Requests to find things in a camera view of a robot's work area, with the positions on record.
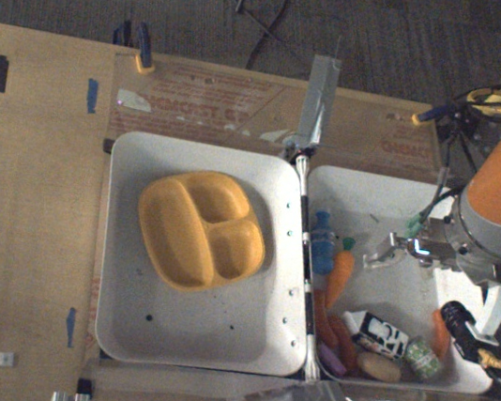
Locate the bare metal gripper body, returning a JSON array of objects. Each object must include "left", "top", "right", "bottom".
[{"left": 402, "top": 213, "right": 501, "bottom": 286}]

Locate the orange carrot with green top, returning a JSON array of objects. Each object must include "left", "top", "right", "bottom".
[{"left": 321, "top": 235, "right": 360, "bottom": 314}]

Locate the white plastic tray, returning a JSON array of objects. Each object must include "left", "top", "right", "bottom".
[
  {"left": 274, "top": 161, "right": 501, "bottom": 401},
  {"left": 77, "top": 127, "right": 340, "bottom": 392}
]

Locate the blue bottle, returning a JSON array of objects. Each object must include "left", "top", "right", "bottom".
[{"left": 303, "top": 208, "right": 344, "bottom": 278}]

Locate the thin black and white rod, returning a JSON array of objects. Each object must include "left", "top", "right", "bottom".
[{"left": 258, "top": 153, "right": 357, "bottom": 384}]

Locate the black and white carton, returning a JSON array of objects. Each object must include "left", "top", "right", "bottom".
[{"left": 336, "top": 306, "right": 415, "bottom": 362}]

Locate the red-brown sausage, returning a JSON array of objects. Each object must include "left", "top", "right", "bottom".
[
  {"left": 320, "top": 314, "right": 366, "bottom": 373},
  {"left": 303, "top": 287, "right": 348, "bottom": 351}
]

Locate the orange oblong toy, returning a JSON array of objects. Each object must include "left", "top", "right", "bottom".
[{"left": 424, "top": 307, "right": 457, "bottom": 363}]

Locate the purple packet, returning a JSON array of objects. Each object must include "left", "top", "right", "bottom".
[{"left": 312, "top": 340, "right": 352, "bottom": 379}]

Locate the orange divided plate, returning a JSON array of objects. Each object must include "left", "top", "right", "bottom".
[{"left": 124, "top": 158, "right": 280, "bottom": 305}]

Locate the black cylinder on white bracket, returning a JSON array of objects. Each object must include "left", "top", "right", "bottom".
[{"left": 433, "top": 273, "right": 501, "bottom": 370}]

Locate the black block with thin wires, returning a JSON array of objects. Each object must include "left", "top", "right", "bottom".
[{"left": 283, "top": 137, "right": 317, "bottom": 166}]

